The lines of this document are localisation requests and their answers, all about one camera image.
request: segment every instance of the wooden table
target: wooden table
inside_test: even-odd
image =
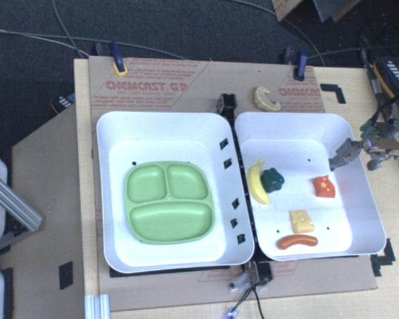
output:
[[[359,138],[359,127],[369,119],[376,108],[366,71],[359,68],[314,68],[314,70],[319,84],[337,84],[342,88],[347,104],[339,104],[335,94],[323,92],[325,110],[345,118],[352,127],[354,137]],[[84,293],[98,296],[100,289],[94,212],[88,60],[75,60],[74,74]],[[365,153],[361,153],[361,159],[364,165],[369,160]],[[382,277],[378,277],[377,280],[378,289],[263,299],[261,307],[266,318],[399,318],[399,162],[392,159],[382,165],[383,167],[376,171],[366,170],[366,174],[386,236],[391,240],[396,261],[392,266],[382,267]],[[217,303],[112,312],[112,318],[222,318],[230,306],[233,304]],[[239,319],[259,317],[255,300],[245,301],[239,310]]]

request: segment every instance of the black fabric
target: black fabric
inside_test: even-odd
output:
[[[272,9],[271,0],[243,0]],[[288,46],[316,53],[286,22],[264,11],[221,0],[56,0],[72,36],[154,47],[193,60],[276,63]],[[357,47],[363,31],[376,46],[399,45],[399,0],[362,0],[338,23],[321,22],[312,0],[286,18],[322,53]],[[0,29],[65,35],[51,0],[0,0]],[[93,42],[76,41],[90,54]],[[171,58],[120,47],[124,56]],[[399,56],[399,49],[385,55]],[[51,99],[73,92],[66,47],[0,35],[0,155],[56,114]],[[356,52],[326,56],[327,66],[360,67]],[[322,66],[319,58],[308,64]]]

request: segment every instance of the black hole on tray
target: black hole on tray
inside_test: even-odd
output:
[[[227,138],[220,142],[220,150],[222,150],[226,145],[228,145]]]
[[[224,161],[223,165],[225,166],[225,169],[227,169],[228,167],[230,167],[232,165],[232,159],[227,159]]]
[[[233,207],[234,209],[237,209],[238,206],[239,206],[239,201],[238,201],[238,198],[236,198],[236,199],[234,199],[233,202],[232,202],[232,207]]]
[[[241,244],[242,242],[245,241],[245,235],[244,234],[239,234],[237,236],[237,240],[238,240],[238,245]]]

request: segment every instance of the yellow banana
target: yellow banana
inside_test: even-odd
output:
[[[259,159],[256,165],[249,168],[247,173],[248,186],[250,194],[258,200],[260,203],[268,204],[270,202],[269,196],[267,195],[260,180],[260,168],[263,164],[263,160]]]

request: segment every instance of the brown sausage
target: brown sausage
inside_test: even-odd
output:
[[[295,234],[283,237],[278,242],[279,249],[287,249],[293,245],[306,245],[306,246],[316,246],[318,244],[318,239],[311,235],[305,234]]]

